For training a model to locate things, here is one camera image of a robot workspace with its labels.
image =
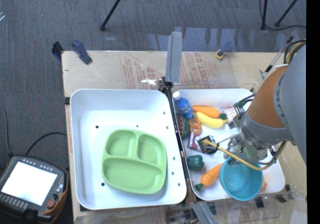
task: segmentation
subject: pretzel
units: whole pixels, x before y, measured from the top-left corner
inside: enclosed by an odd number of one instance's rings
[[[202,125],[197,118],[192,118],[188,120],[190,125],[190,132],[195,134],[201,134]]]

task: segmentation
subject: white tray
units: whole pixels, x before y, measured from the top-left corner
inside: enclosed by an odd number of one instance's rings
[[[169,101],[163,93],[142,89],[80,89],[72,94],[70,108],[75,192],[82,206],[104,210],[173,205],[186,197],[180,150]],[[139,130],[162,140],[167,171],[160,191],[135,194],[105,183],[101,173],[103,149],[108,136],[117,129]]]
[[[243,98],[250,96],[252,93],[249,90],[239,88],[239,89],[182,89],[179,90],[182,97],[189,100],[191,105],[204,105],[215,107],[219,110],[226,109],[228,107],[232,108],[233,104],[242,100]],[[247,103],[244,108],[248,108],[250,104]],[[213,129],[205,125],[202,126],[201,137],[208,135],[217,136],[224,131],[229,130],[228,125],[224,125],[219,129]],[[188,170],[192,189],[195,195],[200,199],[205,201],[213,201],[220,199],[231,198],[222,188],[219,177],[212,183],[211,186],[203,187],[199,192],[195,189],[195,185],[200,183],[200,178],[202,174],[211,169],[212,167],[218,165],[225,161],[224,153],[217,151],[215,154],[203,154],[202,152],[192,150],[187,147],[188,138],[182,141],[183,150],[185,157],[193,155],[202,155],[204,161],[204,168],[199,171]],[[228,147],[228,140],[220,143],[220,146],[224,149]],[[263,160],[263,162],[269,162],[272,159],[271,154],[268,151],[268,156]],[[285,186],[285,177],[282,172],[281,166],[277,161],[269,168],[263,170],[263,176],[265,178],[266,186],[259,195],[273,194],[281,191]]]

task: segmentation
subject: white bottle cap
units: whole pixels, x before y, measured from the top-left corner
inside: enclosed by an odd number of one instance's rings
[[[174,92],[172,96],[176,101],[181,98],[180,92],[178,91]]]

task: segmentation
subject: screen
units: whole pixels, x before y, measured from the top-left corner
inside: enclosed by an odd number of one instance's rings
[[[1,192],[41,206],[57,174],[18,162]]]

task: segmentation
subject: yellow banana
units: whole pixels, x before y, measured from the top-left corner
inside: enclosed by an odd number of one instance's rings
[[[220,128],[228,121],[228,120],[219,119],[219,118],[211,118],[201,112],[196,112],[195,116],[200,121],[201,124],[211,128]]]

